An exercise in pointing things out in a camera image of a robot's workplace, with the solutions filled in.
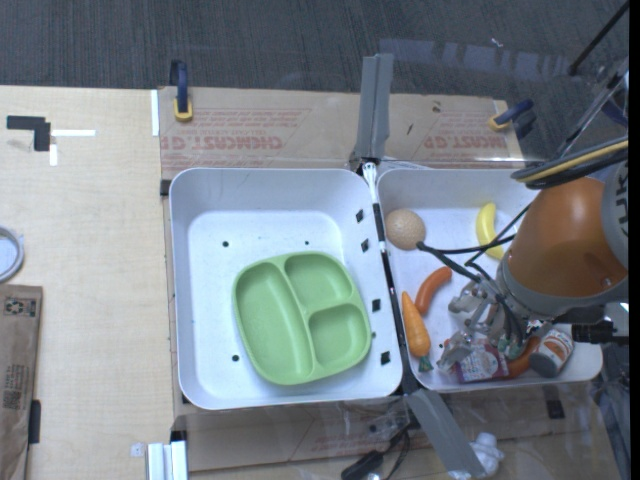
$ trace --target white plastic tray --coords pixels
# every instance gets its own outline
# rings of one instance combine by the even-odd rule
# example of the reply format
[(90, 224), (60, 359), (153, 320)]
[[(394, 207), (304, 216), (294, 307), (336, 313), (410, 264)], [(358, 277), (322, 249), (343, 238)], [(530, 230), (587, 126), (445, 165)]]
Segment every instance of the white plastic tray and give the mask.
[[(497, 206), (496, 230), (506, 226), (537, 192), (510, 178), (512, 171), (503, 169), (445, 170), (445, 169), (393, 169), (379, 178), (378, 193), (383, 214), (397, 208), (410, 208), (426, 224), (425, 243), (438, 249), (456, 249), (477, 246), (475, 219), (488, 201)], [(387, 244), (392, 275), (398, 297), (406, 290), (415, 297), (424, 279), (442, 263), (431, 254), (403, 251)], [(471, 254), (451, 256), (464, 263)], [(477, 263), (494, 275), (498, 260), (482, 255)], [(452, 316), (447, 306), (467, 284), (468, 279), (454, 273), (452, 281), (443, 286), (432, 301), (425, 324), (432, 340), (431, 362), (440, 358), (444, 340), (461, 328), (461, 322)], [(439, 392), (469, 391), (527, 384), (573, 382), (595, 377), (602, 368), (602, 349), (599, 345), (576, 343), (575, 349), (562, 372), (555, 378), (544, 378), (533, 371), (509, 381), (484, 381), (461, 384), (453, 374), (437, 367), (431, 372), (419, 372), (418, 360), (411, 358), (411, 367), (418, 381)]]
[[(194, 405), (214, 410), (369, 399), (396, 390), (402, 364), (371, 196), (360, 177), (342, 169), (197, 168), (173, 180), (169, 202), (178, 376)], [(232, 287), (245, 266), (299, 251), (343, 262), (367, 308), (373, 339), (356, 366), (279, 386), (262, 378), (245, 353)]]

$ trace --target orange sausage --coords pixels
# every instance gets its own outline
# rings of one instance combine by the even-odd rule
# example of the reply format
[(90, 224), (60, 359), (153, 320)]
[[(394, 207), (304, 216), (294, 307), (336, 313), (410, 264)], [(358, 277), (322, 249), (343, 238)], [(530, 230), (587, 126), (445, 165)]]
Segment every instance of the orange sausage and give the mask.
[(422, 282), (420, 288), (418, 289), (415, 301), (416, 307), (418, 308), (418, 311), (420, 311), (421, 315), (427, 314), (429, 306), (431, 305), (431, 299), (433, 299), (433, 295), (443, 284), (451, 281), (452, 274), (453, 271), (445, 265), (437, 270), (434, 270)]
[(509, 375), (502, 377), (505, 380), (515, 379), (529, 369), (529, 356), (540, 343), (540, 336), (531, 336), (527, 342), (527, 346), (518, 357), (511, 361), (507, 361), (509, 367)]
[(402, 292), (402, 318), (409, 352), (415, 357), (428, 355), (431, 350), (431, 337), (418, 308), (407, 292)]

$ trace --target yellow cable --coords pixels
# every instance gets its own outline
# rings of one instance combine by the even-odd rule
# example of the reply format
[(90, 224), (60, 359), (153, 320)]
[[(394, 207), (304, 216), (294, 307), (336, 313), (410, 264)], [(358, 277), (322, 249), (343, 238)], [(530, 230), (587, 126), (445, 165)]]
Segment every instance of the yellow cable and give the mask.
[(572, 160), (567, 160), (566, 162), (562, 162), (561, 164), (554, 165), (553, 167), (549, 167), (544, 171), (537, 172), (535, 174), (531, 174), (525, 178), (520, 178), (519, 182), (521, 183), (529, 183), (530, 181), (536, 181), (540, 178), (546, 178), (547, 176), (551, 176), (552, 174), (557, 174), (562, 171), (566, 171), (571, 167), (574, 167), (582, 162), (586, 162), (588, 160), (593, 160), (594, 158), (598, 158), (600, 156), (606, 155), (607, 153), (611, 153), (613, 151), (618, 151), (619, 149), (624, 149), (628, 147), (629, 139), (624, 140), (622, 142), (618, 142), (616, 144), (611, 144), (602, 149), (598, 149), (597, 151), (591, 151), (590, 153), (586, 153), (584, 155), (573, 158)]

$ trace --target gray floor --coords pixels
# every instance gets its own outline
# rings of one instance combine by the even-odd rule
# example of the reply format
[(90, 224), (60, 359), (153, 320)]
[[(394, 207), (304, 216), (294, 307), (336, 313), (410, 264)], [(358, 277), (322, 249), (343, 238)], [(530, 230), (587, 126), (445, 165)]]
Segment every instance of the gray floor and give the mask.
[(626, 13), (567, 75), (624, 1), (0, 0), (0, 84), (153, 88), (181, 59), (194, 86), (359, 92), (392, 52), (394, 92), (533, 99), (544, 157), (628, 55)]

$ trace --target can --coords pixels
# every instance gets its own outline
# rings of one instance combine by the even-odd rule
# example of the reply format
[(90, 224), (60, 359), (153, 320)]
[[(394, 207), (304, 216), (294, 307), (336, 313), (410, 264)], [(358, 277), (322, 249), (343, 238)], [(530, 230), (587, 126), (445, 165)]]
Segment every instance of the can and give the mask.
[(543, 377), (557, 377), (574, 349), (573, 338), (551, 329), (529, 356), (529, 367)]

